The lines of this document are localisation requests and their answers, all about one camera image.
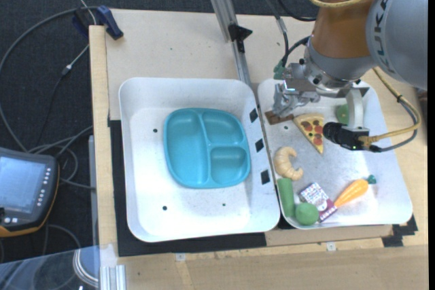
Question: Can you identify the green ball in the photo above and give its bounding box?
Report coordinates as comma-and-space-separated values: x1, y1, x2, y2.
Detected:
294, 201, 320, 226

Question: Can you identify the blue divided plate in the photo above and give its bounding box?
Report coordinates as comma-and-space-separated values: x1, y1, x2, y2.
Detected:
162, 107, 252, 190

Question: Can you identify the black cylinder on white bracket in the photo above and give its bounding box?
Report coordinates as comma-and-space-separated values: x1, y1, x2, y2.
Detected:
322, 88, 371, 151

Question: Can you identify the pale wood board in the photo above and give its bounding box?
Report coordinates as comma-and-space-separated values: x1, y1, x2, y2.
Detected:
104, 8, 428, 247

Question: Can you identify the green cylinder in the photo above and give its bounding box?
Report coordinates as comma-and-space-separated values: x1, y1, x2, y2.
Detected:
276, 177, 297, 219

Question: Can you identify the white plastic tray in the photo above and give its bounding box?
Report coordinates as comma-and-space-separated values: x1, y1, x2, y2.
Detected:
257, 77, 414, 231
118, 77, 281, 244

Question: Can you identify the brown chocolate bar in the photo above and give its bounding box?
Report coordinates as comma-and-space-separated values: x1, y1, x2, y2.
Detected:
264, 109, 295, 126

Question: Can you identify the beige croissant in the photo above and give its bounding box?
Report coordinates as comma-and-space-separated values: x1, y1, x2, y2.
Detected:
273, 145, 305, 181

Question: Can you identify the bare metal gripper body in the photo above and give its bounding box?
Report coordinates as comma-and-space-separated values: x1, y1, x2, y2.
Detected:
279, 58, 362, 103

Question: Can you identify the orange carrot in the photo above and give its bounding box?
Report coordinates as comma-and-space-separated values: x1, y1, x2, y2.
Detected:
333, 174, 378, 209

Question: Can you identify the green round toy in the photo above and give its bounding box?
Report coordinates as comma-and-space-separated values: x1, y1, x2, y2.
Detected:
336, 103, 351, 124

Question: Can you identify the pink and white carton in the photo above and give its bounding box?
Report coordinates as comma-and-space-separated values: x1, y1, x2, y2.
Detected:
298, 182, 338, 223

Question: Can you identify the yellow pizza slice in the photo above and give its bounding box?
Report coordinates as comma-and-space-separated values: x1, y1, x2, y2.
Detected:
292, 112, 326, 155

